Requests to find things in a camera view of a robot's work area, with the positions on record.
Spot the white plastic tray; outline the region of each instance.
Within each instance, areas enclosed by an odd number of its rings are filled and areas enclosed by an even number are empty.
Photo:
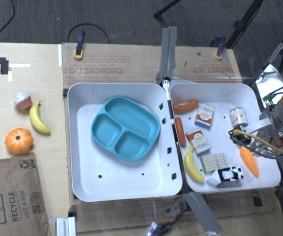
[[[171,101],[174,104],[184,104],[192,99],[214,107],[214,114],[210,129],[200,127],[204,136],[211,146],[207,154],[223,153],[229,167],[238,165],[242,168],[244,179],[241,180],[241,186],[217,188],[209,183],[196,182],[187,173],[186,180],[190,188],[196,192],[212,193],[221,191],[245,190],[255,188],[270,188],[279,184],[281,176],[275,159],[264,157],[255,157],[259,177],[255,177],[247,168],[240,157],[239,146],[230,140],[228,132],[233,129],[229,111],[233,108],[242,107],[244,109],[249,124],[259,120],[260,109],[253,90],[244,84],[196,84],[179,83],[170,88]],[[199,126],[194,124],[197,108],[186,114],[175,114],[181,117],[184,132],[187,133]],[[181,147],[184,157],[189,149],[189,142]],[[205,179],[210,174],[204,174],[201,163],[195,154],[193,155],[196,167],[201,171]]]
[[[141,160],[122,160],[100,147],[91,136],[93,119],[114,96],[134,100],[160,122],[159,137]],[[80,200],[165,197],[181,190],[183,182],[163,88],[156,84],[79,83],[68,91],[68,111],[72,188]]]

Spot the white can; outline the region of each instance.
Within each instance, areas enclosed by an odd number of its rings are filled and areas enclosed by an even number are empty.
[[[230,110],[230,118],[233,128],[238,128],[239,126],[246,127],[248,125],[243,108],[234,108]]]

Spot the yellow banana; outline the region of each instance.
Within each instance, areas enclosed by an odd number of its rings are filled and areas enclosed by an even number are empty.
[[[39,103],[41,101],[37,100],[36,103],[30,109],[30,120],[33,127],[40,133],[49,134],[51,129],[43,122],[39,113]]]
[[[194,159],[192,157],[192,149],[193,147],[190,146],[189,150],[187,151],[186,155],[184,156],[184,166],[186,172],[189,176],[197,182],[204,182],[204,176],[199,172],[194,164]]]

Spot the toy carrot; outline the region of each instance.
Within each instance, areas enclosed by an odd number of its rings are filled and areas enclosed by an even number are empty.
[[[243,159],[243,161],[245,162],[245,164],[248,166],[248,168],[252,171],[252,173],[258,177],[259,176],[259,172],[258,172],[258,168],[255,162],[255,159],[253,157],[252,152],[244,147],[241,146],[240,148],[240,156]]]

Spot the brown sausage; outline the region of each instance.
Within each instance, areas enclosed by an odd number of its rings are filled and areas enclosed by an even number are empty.
[[[198,105],[198,100],[193,99],[189,103],[183,105],[173,104],[173,111],[176,113],[185,113],[194,109],[197,105]]]
[[[175,125],[176,125],[176,132],[177,132],[177,137],[179,138],[180,146],[184,147],[186,140],[185,140],[182,119],[180,117],[175,117]]]

